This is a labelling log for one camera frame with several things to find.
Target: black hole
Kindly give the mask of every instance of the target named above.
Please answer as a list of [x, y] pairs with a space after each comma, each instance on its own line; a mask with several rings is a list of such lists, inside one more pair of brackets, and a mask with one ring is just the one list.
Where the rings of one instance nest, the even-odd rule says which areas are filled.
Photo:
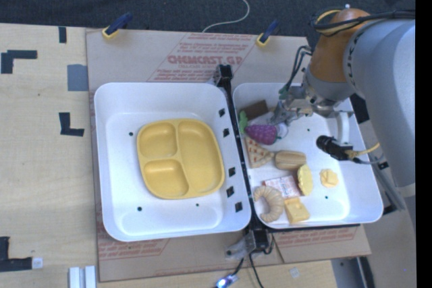
[[227, 197], [231, 197], [234, 194], [234, 186], [227, 189]]
[[236, 203], [236, 212], [239, 212], [239, 211], [241, 211], [241, 210], [243, 210], [243, 205], [242, 205], [242, 203], [241, 203], [241, 202]]

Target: yellow divided plate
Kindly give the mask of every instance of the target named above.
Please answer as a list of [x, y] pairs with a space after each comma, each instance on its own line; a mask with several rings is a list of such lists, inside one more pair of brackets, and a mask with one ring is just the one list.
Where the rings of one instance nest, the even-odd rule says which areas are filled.
[[155, 196], [182, 199], [218, 190], [225, 179], [212, 129], [195, 119], [143, 126], [136, 140], [142, 178]]

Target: cardboard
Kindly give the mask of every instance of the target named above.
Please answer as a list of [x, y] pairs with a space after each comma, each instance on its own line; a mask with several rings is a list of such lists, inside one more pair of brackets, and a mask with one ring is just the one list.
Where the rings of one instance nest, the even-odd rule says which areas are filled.
[[[100, 30], [87, 30], [88, 88], [94, 186], [97, 208], [99, 280], [233, 270], [238, 262], [225, 257], [242, 232], [123, 243], [112, 239], [101, 218], [95, 112], [96, 89], [108, 82], [208, 82], [219, 64], [231, 65], [232, 88], [245, 82], [286, 82], [302, 37], [275, 36], [259, 47], [255, 35], [120, 30], [105, 40]], [[308, 59], [302, 63], [306, 67]], [[301, 81], [298, 74], [294, 82]], [[275, 249], [260, 255], [256, 266], [306, 262], [370, 253], [362, 226], [311, 229], [274, 234]]]

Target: beige ring-shaped toy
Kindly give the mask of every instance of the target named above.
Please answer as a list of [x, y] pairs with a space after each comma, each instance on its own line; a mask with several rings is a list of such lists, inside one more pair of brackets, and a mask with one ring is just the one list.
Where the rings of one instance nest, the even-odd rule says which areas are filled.
[[262, 213], [260, 217], [264, 222], [276, 221], [284, 211], [284, 198], [282, 193], [271, 186], [259, 186], [254, 191], [254, 201], [263, 197], [269, 205], [269, 212]]

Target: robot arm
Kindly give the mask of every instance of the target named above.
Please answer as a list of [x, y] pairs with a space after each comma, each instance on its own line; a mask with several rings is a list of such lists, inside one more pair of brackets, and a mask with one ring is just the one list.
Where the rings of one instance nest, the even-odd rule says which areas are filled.
[[[315, 25], [322, 35], [303, 83], [281, 90], [272, 122], [289, 123], [293, 114], [335, 117], [343, 100], [354, 93], [362, 97], [415, 230], [415, 14], [371, 16], [347, 8], [326, 11], [317, 22], [332, 13], [329, 24]], [[329, 138], [317, 144], [338, 146]]]

